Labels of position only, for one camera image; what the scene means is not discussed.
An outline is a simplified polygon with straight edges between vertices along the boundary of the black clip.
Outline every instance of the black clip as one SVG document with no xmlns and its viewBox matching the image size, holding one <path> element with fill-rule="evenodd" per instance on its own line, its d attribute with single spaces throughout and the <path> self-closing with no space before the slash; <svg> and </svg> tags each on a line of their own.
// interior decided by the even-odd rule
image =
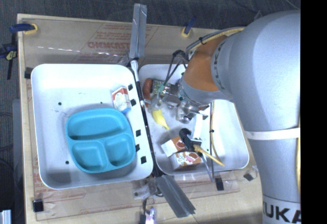
<svg viewBox="0 0 327 224">
<path fill-rule="evenodd" d="M 7 80 L 11 78 L 12 60 L 17 57 L 17 45 L 13 43 L 2 44 L 0 47 L 0 58 L 6 58 L 9 61 Z"/>
<path fill-rule="evenodd" d="M 201 42 L 202 45 L 205 45 L 206 44 L 206 42 L 205 43 L 202 42 L 202 40 L 203 40 L 202 37 L 199 37 L 199 40 L 200 40 L 200 42 Z"/>
<path fill-rule="evenodd" d="M 33 201 L 33 211 L 34 212 L 44 211 L 43 201 L 42 200 L 34 200 Z"/>
</svg>

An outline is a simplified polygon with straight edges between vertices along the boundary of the blue plastic plate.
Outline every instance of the blue plastic plate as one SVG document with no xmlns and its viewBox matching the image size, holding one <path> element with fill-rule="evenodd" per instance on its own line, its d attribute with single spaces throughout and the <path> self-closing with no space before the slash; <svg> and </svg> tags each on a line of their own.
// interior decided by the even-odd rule
<svg viewBox="0 0 327 224">
<path fill-rule="evenodd" d="M 135 140 L 125 115 L 113 108 L 73 114 L 66 123 L 69 151 L 76 166 L 101 173 L 129 165 L 135 158 Z"/>
</svg>

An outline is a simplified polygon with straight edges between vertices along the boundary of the blue clamp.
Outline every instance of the blue clamp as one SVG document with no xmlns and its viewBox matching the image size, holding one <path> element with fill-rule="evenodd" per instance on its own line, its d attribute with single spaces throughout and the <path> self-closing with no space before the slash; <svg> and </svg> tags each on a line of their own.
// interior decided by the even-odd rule
<svg viewBox="0 0 327 224">
<path fill-rule="evenodd" d="M 191 33 L 191 28 L 196 20 L 196 16 L 193 16 L 190 20 L 188 20 L 182 30 L 182 36 L 183 37 L 188 37 Z"/>
<path fill-rule="evenodd" d="M 22 31 L 30 31 L 30 30 L 35 30 L 35 27 L 29 23 L 18 23 L 18 24 L 14 24 L 13 26 L 9 27 L 9 31 L 12 34 L 15 34 L 17 32 L 22 32 Z"/>
<path fill-rule="evenodd" d="M 9 61 L 7 80 L 11 78 L 11 70 L 13 59 L 17 57 L 18 47 L 16 42 L 16 33 L 24 32 L 25 34 L 35 33 L 37 31 L 36 24 L 32 23 L 18 23 L 9 27 L 9 31 L 12 33 L 11 43 L 0 44 L 0 58 L 6 58 Z"/>
</svg>

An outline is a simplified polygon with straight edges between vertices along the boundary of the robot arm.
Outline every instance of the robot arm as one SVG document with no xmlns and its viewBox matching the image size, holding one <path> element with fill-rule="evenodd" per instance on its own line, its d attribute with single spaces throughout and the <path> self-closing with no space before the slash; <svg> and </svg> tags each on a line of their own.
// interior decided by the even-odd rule
<svg viewBox="0 0 327 224">
<path fill-rule="evenodd" d="M 176 119 L 187 123 L 215 99 L 234 102 L 260 172 L 263 223 L 301 223 L 300 12 L 267 15 L 236 30 L 192 55 L 174 91 Z"/>
</svg>

